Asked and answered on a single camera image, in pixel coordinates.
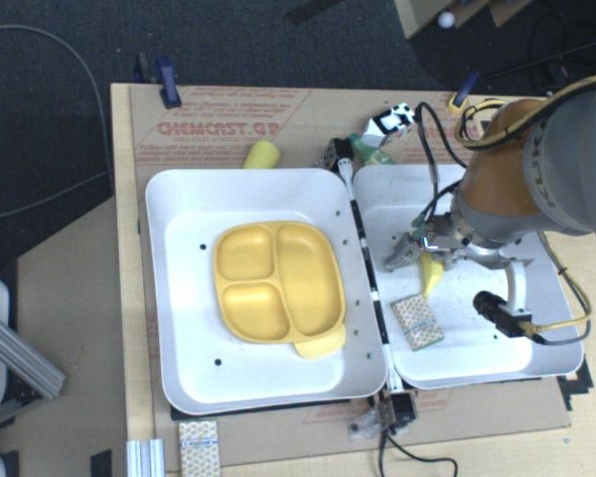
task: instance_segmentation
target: yellow plate compartment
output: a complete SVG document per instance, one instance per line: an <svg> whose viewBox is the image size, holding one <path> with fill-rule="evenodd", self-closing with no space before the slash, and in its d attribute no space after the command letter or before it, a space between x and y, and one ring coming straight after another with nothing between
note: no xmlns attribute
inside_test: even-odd
<svg viewBox="0 0 596 477"><path fill-rule="evenodd" d="M254 223L223 233L213 256L223 320L254 343L300 343L336 332L345 297L333 249L314 226Z"/></svg>

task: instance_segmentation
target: black floor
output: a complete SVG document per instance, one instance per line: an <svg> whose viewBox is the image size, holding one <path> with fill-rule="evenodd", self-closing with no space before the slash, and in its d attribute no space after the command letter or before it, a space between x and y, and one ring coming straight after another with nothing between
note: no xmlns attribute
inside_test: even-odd
<svg viewBox="0 0 596 477"><path fill-rule="evenodd" d="M0 0L3 25L74 49L106 130L109 85L134 81L139 52L169 55L181 84L453 90L477 71L474 92L543 95L596 74L596 0L536 0L502 28L484 10L410 41L393 0ZM95 92L66 45L0 30L0 268L111 196Z"/></svg>

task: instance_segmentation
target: white ball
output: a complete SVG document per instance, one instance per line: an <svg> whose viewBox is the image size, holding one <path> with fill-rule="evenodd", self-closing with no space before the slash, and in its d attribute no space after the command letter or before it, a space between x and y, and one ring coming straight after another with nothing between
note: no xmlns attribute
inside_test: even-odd
<svg viewBox="0 0 596 477"><path fill-rule="evenodd" d="M441 28L451 28L455 24L455 15L452 12L444 11L439 13L437 24Z"/></svg>

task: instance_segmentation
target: table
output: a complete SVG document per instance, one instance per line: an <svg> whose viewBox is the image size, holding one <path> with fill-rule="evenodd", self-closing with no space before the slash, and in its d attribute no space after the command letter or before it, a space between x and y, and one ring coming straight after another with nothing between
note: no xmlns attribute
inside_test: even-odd
<svg viewBox="0 0 596 477"><path fill-rule="evenodd" d="M154 90L157 87L147 86L141 89ZM183 91L194 89L194 87L182 88ZM214 94L206 100L218 101L216 104L219 104L221 97L230 90L233 94L239 90L246 91L250 102L258 100L267 103L272 94L280 96L284 93L287 98L284 101L287 102L286 111L290 112L292 118L298 113L308 112L313 117L313 125L309 128L292 126L291 118L279 123L274 120L277 115L275 116L273 111L265 120L267 126L259 127L261 132L277 133L280 129L291 139L300 133L310 136L312 141L295 149L294 157L299 161L297 164L305 165L308 164L305 161L313 159L319 147L326 145L330 137L358 131L359 124L362 123L363 118L366 118L362 114L373 116L377 108L391 102L398 103L400 100L405 100L411 105L415 105L419 100L427 100L436 107L441 107L449 96L447 93L439 92L376 90L294 90L292 92L292 89L273 91L269 88L199 87L199 90L206 95L209 93L208 90L212 92L212 89ZM141 220L138 193L141 197L141 190L138 191L137 172L139 170L133 135L133 132L137 132L137 119L133 119L131 93L135 95L140 92L141 90L137 91L137 87L131 84L116 83L111 87L127 437L129 440L147 441L157 436L160 419L155 416L153 408L156 398L150 372L149 326L146 317L145 292L150 291L151 285L144 279L142 241L138 232L138 222ZM307 92L309 101L307 96L302 97L302 94ZM314 100L327 100L328 107L319 107L320 104L314 103ZM263 106L260 105L256 110L258 113L250 113L248 117L255 116L261 119L259 112L261 107ZM163 108L154 110L165 113ZM184 107L183 110L193 111L193 108ZM224 111L219 110L218 105L214 109L205 110L214 111L215 116L217 112ZM175 159L174 156L172 157L171 164L174 164ZM235 166L237 158L221 157L223 159L219 158L217 161L225 161L224 167L237 167ZM283 158L285 163L281 163L280 167L295 166L296 163L292 164L291 160L291 158ZM217 166L221 163L210 162L210 164ZM150 163L149 160L146 160L144 166L148 170L157 168L156 164ZM495 475L521 473L530 475L543 472L559 475L596 475L596 238L552 236L551 240L560 259L568 264L572 276L586 290L595 312L593 333L584 345L594 387L589 395L572 399L573 410L569 413L571 425L554 430L416 445L412 447L413 453L426 457L453 457L459 462L460 472L463 475L490 475L491 471ZM503 414L501 408L499 415L503 416ZM225 466L223 475L376 475L376 461L376 451L359 450L344 454ZM440 469L432 470L427 465L403 459L395 449L388 449L386 452L385 468L387 474L406 472L406 475L430 475L433 474L432 472L440 472L435 473L436 475L449 475L451 471L449 465L442 464Z"/></svg>

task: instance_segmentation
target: patterned block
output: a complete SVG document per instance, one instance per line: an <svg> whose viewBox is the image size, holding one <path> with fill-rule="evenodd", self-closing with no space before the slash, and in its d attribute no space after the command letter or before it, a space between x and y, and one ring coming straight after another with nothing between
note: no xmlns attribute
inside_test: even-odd
<svg viewBox="0 0 596 477"><path fill-rule="evenodd" d="M419 350L444 339L435 315L422 295L413 295L391 304L406 341L413 350Z"/></svg>
<svg viewBox="0 0 596 477"><path fill-rule="evenodd" d="M179 423L182 477L219 477L219 435L215 420Z"/></svg>

